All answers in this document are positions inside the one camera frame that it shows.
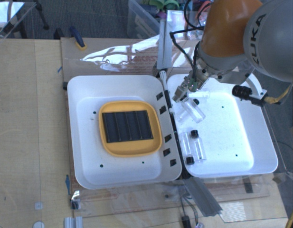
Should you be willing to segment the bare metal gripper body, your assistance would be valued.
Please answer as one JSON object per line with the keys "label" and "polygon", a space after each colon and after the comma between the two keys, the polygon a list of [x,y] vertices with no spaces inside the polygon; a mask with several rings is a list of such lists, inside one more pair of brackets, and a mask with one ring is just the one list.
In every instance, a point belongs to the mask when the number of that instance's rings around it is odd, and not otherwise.
{"label": "bare metal gripper body", "polygon": [[189,74],[184,77],[184,88],[189,91],[198,91],[203,87],[208,78],[209,74],[206,69],[194,67]]}

